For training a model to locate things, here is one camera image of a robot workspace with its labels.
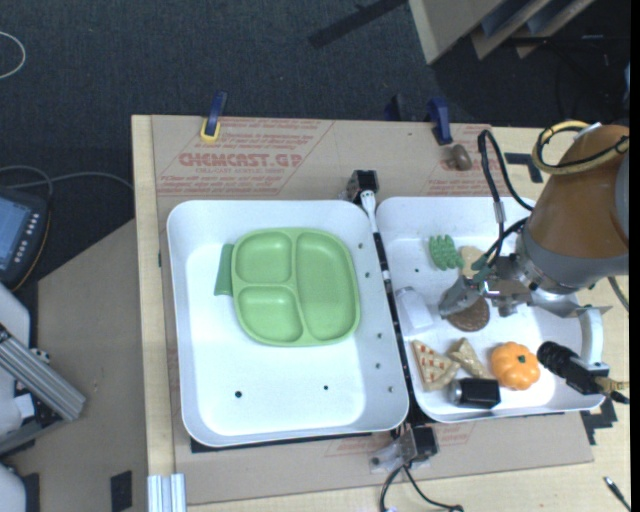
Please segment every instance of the blue clamp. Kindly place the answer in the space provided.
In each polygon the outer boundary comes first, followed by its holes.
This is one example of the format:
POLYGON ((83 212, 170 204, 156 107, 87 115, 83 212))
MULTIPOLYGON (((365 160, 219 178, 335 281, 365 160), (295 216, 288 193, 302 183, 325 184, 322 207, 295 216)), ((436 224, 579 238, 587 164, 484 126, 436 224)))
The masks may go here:
POLYGON ((211 108, 209 109, 209 117, 202 123, 200 129, 200 138, 207 142, 212 143, 218 139, 220 135, 220 116, 224 112, 224 107, 227 104, 228 94, 225 91, 216 91, 211 102, 211 108))
POLYGON ((427 103, 427 120, 436 123, 433 135, 441 146, 451 144, 451 130, 449 129, 449 108, 444 98, 433 98, 427 103))

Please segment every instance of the white cable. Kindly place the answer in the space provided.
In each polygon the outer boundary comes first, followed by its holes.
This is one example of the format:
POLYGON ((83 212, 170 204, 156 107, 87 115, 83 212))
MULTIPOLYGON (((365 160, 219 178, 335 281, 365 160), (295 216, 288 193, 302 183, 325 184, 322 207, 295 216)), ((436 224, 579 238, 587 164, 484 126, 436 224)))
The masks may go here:
POLYGON ((6 37, 7 39, 16 43, 18 45, 18 48, 20 48, 20 52, 22 53, 22 59, 20 60, 20 63, 8 73, 5 73, 4 75, 0 75, 0 80, 3 80, 5 78, 9 78, 12 75, 15 75, 18 71, 22 69, 25 61, 27 60, 27 50, 25 50, 24 45, 20 42, 20 40, 16 36, 12 36, 11 34, 7 34, 6 32, 0 31, 0 37, 6 37))

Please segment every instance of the wooden table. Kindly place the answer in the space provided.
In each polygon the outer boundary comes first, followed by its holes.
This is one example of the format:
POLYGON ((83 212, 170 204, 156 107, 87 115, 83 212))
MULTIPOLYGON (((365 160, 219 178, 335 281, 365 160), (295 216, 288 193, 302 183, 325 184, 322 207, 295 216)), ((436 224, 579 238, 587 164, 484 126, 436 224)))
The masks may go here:
MULTIPOLYGON (((367 128, 381 128, 383 123, 343 123, 343 134, 358 137, 367 128)), ((154 169, 153 130, 151 116, 132 119, 134 178, 136 188, 136 224, 140 275, 140 307, 144 363, 144 391, 147 425, 147 458, 149 474, 169 475, 176 471, 172 441, 166 354, 165 311, 162 276, 158 266, 160 250, 159 223, 156 210, 156 176, 154 169)), ((529 153, 539 130, 493 128, 503 152, 529 153)), ((549 148, 548 158, 559 157, 564 148, 549 148)), ((537 197, 538 188, 531 185, 526 173, 512 178, 522 195, 537 197)), ((625 289, 628 280, 622 279, 625 289)), ((629 323, 606 283, 586 292, 585 301, 611 304, 613 310, 604 315, 606 342, 603 360, 612 377, 628 380, 629 323)), ((444 503, 461 503, 466 511, 545 510, 602 511, 622 510, 622 505, 603 482, 610 476, 630 500, 631 456, 629 406, 616 405, 618 422, 612 429, 598 430, 593 446, 595 462, 568 467, 532 469, 512 473, 496 473, 425 482, 425 493, 444 503)), ((325 491, 259 500, 233 501, 190 506, 189 510, 205 511, 375 511, 379 487, 363 487, 325 491)), ((431 510, 408 483, 394 485, 387 495, 387 506, 398 510, 431 510)))

